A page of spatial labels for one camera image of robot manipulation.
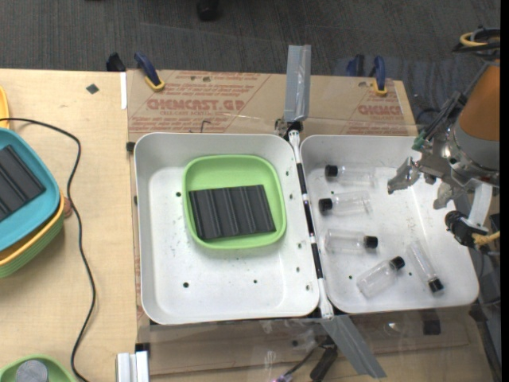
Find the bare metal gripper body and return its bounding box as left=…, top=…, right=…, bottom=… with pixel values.
left=413, top=133, right=500, bottom=191

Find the white plastic tray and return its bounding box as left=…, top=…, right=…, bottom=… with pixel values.
left=298, top=134, right=480, bottom=315
left=133, top=132, right=321, bottom=326

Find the clear bottle with black cap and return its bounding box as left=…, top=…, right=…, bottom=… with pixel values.
left=324, top=228, right=379, bottom=255
left=324, top=164, right=377, bottom=189
left=406, top=241, right=445, bottom=294
left=318, top=190, right=373, bottom=216
left=356, top=255, right=406, bottom=298

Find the thin black and white rod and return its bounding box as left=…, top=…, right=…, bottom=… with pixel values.
left=288, top=130, right=335, bottom=320

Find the green divided plate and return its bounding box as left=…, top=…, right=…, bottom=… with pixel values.
left=181, top=154, right=288, bottom=251
left=0, top=212, right=66, bottom=280
left=0, top=354, right=79, bottom=382

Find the black ribbed slab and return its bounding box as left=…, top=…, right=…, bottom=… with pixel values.
left=0, top=144, right=47, bottom=223
left=188, top=184, right=278, bottom=242

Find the brown cardboard board red print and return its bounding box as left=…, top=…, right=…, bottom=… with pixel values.
left=126, top=68, right=471, bottom=376

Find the yellow divided plate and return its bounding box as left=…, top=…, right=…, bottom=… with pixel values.
left=0, top=191, right=66, bottom=269
left=0, top=85, right=10, bottom=129

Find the blue divided plate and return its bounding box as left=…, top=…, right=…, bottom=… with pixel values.
left=0, top=127, right=62, bottom=252

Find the grey metal cylinder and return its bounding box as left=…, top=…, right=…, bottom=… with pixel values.
left=14, top=359, right=50, bottom=382

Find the black cylinder on white bracket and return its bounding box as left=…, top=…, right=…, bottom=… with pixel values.
left=444, top=181, right=494, bottom=250

